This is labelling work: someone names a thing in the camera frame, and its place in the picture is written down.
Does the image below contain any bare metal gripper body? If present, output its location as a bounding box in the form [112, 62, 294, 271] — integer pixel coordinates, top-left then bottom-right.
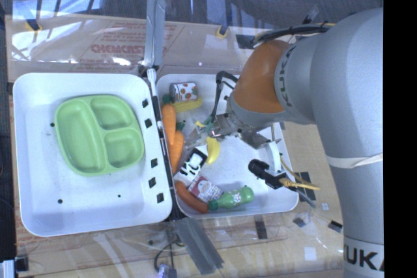
[208, 111, 249, 141]

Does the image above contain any yellow banana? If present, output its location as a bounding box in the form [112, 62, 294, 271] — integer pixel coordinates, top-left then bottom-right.
[195, 120, 222, 165]

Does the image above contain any orange carrot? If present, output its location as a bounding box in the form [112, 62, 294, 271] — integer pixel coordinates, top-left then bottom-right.
[169, 121, 186, 174]
[161, 94, 177, 147]

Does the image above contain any black and white carton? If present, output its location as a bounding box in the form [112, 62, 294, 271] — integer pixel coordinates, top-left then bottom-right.
[173, 147, 209, 178]

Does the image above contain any yellow corn cob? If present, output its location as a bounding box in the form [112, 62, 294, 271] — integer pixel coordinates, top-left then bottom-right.
[171, 96, 204, 114]

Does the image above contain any white plastic tray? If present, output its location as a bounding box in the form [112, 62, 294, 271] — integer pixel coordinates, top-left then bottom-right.
[155, 74, 300, 219]
[12, 72, 173, 238]

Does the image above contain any white can with orange print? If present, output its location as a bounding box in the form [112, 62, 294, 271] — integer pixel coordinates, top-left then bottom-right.
[169, 81, 199, 104]

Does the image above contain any red and white carton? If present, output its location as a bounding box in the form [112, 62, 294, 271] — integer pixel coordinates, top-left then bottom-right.
[187, 174, 224, 204]

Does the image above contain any green bottle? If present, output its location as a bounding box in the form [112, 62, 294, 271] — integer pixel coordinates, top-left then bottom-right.
[207, 186, 255, 212]

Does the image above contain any orange sausage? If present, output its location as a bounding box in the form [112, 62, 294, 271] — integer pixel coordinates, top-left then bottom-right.
[174, 180, 210, 215]

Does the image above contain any green divided plate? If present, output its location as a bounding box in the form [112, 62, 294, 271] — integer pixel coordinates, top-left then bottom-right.
[53, 94, 146, 178]

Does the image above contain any brown cardboard board red print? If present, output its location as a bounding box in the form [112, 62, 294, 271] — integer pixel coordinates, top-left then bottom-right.
[5, 12, 343, 278]

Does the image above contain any black cylinder on white bracket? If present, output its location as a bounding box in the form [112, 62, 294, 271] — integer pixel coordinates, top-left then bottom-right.
[248, 139, 289, 190]

